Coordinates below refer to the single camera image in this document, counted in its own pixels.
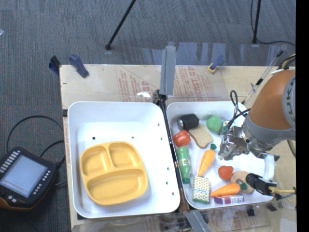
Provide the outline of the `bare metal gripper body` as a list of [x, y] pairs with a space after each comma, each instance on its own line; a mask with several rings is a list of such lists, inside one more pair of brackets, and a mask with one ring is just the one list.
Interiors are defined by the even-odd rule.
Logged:
[[249, 129], [232, 126], [222, 138], [228, 147], [235, 147], [242, 150], [242, 154], [249, 154], [260, 151], [257, 138], [254, 137]]

